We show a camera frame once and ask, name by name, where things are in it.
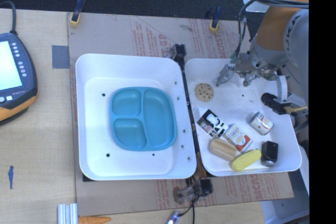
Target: cardboard sheet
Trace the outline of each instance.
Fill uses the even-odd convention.
[[[75,63],[86,53],[167,57],[174,44],[184,44],[186,61],[193,58],[230,58],[238,44],[237,22],[220,21],[219,30],[208,30],[210,20],[131,15],[81,14],[77,26],[69,23],[70,82],[76,195],[80,216],[185,208],[173,198],[174,188],[185,180],[91,181],[79,166]],[[248,33],[241,51],[248,50]],[[292,198],[288,173],[212,177],[214,192],[195,206],[234,204]]]

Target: white tray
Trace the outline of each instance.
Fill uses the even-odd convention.
[[[215,80],[226,63],[230,63],[230,60],[191,59],[186,63],[185,74],[195,122],[198,120],[197,108],[211,109],[227,125],[235,123],[241,131],[253,140],[247,151],[255,148],[261,150],[262,143],[267,140],[278,143],[278,160],[272,168],[263,166],[260,161],[257,161],[241,171],[234,171],[230,168],[228,161],[217,157],[209,151],[208,146],[211,136],[195,123],[201,159],[205,169],[214,176],[297,170],[301,165],[301,152],[290,116],[273,112],[260,99],[265,92],[278,95],[276,82],[259,78],[252,81],[251,85],[244,87],[243,79],[238,74],[235,74],[231,80],[217,87]],[[199,83],[208,83],[213,87],[214,97],[209,102],[197,99],[194,89]],[[273,128],[266,135],[261,135],[249,125],[249,120],[258,111],[274,123]]]
[[[79,164],[93,180],[182,179],[196,155],[179,65],[168,58],[85,54],[76,62]],[[109,103],[126,87],[154,87],[172,100],[176,140],[159,151],[129,151],[114,141]]]

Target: white can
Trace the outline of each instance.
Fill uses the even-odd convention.
[[[260,134],[267,134],[274,124],[268,118],[266,118],[262,113],[257,112],[250,120],[250,125],[256,129]]]

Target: yellow corn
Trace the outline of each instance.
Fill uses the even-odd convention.
[[[247,166],[255,163],[257,160],[261,158],[261,151],[258,149],[251,150],[249,152],[241,154],[235,158],[231,163],[231,168],[235,171],[240,171]]]

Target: tan cylindrical object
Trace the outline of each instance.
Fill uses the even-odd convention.
[[[237,152],[237,149],[234,145],[231,145],[219,138],[214,138],[211,140],[209,149],[212,154],[215,154],[216,156],[227,161],[232,161],[235,158]]]
[[[309,0],[286,0],[308,3]],[[300,8],[270,6],[258,28],[256,42],[269,50],[283,50],[282,37],[286,24]]]

